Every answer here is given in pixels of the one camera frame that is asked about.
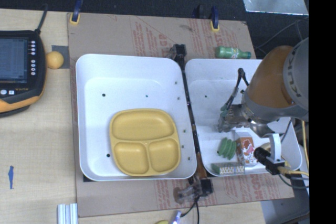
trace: touchscreen display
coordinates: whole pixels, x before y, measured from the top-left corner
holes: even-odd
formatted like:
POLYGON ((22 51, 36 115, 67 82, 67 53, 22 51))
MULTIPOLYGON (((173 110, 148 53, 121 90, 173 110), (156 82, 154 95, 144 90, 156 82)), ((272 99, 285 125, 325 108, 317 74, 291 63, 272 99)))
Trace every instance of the touchscreen display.
POLYGON ((0 38, 0 83, 27 83, 28 39, 0 38))

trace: divided plate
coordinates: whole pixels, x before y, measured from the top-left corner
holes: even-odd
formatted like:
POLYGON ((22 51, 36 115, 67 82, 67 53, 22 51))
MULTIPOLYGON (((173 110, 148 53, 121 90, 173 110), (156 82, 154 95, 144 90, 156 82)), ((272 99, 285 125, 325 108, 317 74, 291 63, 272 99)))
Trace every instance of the divided plate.
POLYGON ((163 110, 118 112, 110 123, 110 139, 114 161, 130 176, 169 173, 181 160, 175 123, 163 110))

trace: cardboard sheet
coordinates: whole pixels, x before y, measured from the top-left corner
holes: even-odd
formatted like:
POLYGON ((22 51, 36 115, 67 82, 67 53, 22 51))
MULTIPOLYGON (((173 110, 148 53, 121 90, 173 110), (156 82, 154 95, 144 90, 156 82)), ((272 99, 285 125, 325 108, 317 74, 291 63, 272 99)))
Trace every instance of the cardboard sheet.
MULTIPOLYGON (((166 57, 174 44, 185 44, 186 60, 215 58, 223 45, 250 51, 255 59, 244 22, 219 21, 213 32, 207 19, 162 18, 108 14, 81 14, 77 25, 68 23, 72 120, 75 144, 76 192, 79 217, 188 208, 173 197, 175 188, 187 180, 133 180, 93 182, 79 165, 76 71, 77 59, 89 53, 166 57)), ((214 192, 199 206, 234 204, 293 197, 293 191, 279 177, 270 174, 213 177, 214 192)))

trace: yellow object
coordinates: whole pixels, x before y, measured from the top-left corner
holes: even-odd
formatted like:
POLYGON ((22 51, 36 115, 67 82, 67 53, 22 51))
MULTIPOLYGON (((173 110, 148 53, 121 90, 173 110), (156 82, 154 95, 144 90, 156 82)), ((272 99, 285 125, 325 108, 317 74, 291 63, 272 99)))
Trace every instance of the yellow object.
POLYGON ((118 112, 110 122, 110 141, 116 165, 130 176, 169 173, 181 160, 175 123, 163 110, 118 112))
POLYGON ((58 69, 64 63, 64 57, 58 51, 52 51, 47 53, 47 64, 49 68, 58 69))
POLYGON ((41 92, 41 94, 39 96, 31 97, 31 98, 28 98, 28 99, 25 99, 25 100, 22 100, 20 102, 16 102, 16 103, 13 103, 13 104, 9 104, 9 103, 0 99, 0 113, 20 109, 20 108, 23 108, 25 106, 28 106, 28 105, 31 105, 31 104, 37 102, 41 98, 41 96, 44 92, 44 89, 45 89, 45 85, 43 86, 43 91, 41 92))
POLYGON ((212 23, 212 21, 210 21, 210 25, 211 25, 211 30, 212 30, 213 32, 218 32, 218 31, 219 31, 219 25, 218 25, 218 28, 217 28, 217 29, 214 28, 214 24, 212 23))
POLYGON ((307 140, 306 140, 306 124, 304 121, 301 121, 302 125, 302 138, 303 138, 303 149, 304 149, 304 156, 306 158, 306 163, 307 163, 307 169, 309 171, 309 159, 308 159, 308 152, 307 152, 307 140))
POLYGON ((298 170, 290 170, 286 167, 279 166, 278 170, 282 175, 289 174, 289 175, 305 175, 309 177, 309 173, 304 172, 304 171, 298 171, 298 170))
POLYGON ((69 22, 70 22, 72 25, 77 25, 77 24, 79 23, 80 14, 78 14, 77 21, 73 21, 73 20, 72 20, 72 17, 73 17, 73 13, 71 13, 71 16, 70 16, 69 22))

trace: small box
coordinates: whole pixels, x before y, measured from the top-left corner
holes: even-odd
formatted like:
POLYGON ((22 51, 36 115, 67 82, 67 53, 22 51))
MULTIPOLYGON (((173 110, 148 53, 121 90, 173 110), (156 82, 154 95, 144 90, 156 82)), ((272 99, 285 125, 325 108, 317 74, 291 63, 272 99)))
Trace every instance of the small box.
POLYGON ((255 148, 252 136, 248 132, 236 131, 236 142, 238 161, 245 166, 256 165, 258 162, 253 155, 255 148))
POLYGON ((211 168, 219 175, 240 175, 245 171, 244 165, 237 162, 212 163, 211 168))

